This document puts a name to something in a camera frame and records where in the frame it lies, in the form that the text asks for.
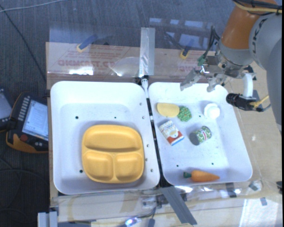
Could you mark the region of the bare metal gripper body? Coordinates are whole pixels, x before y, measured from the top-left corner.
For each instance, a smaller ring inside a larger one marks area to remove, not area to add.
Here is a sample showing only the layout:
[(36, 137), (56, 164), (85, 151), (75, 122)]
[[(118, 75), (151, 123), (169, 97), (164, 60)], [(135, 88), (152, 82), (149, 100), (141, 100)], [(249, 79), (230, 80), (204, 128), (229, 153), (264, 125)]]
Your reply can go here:
[(222, 55), (200, 57), (200, 74), (207, 78), (240, 78), (243, 66), (233, 63)]

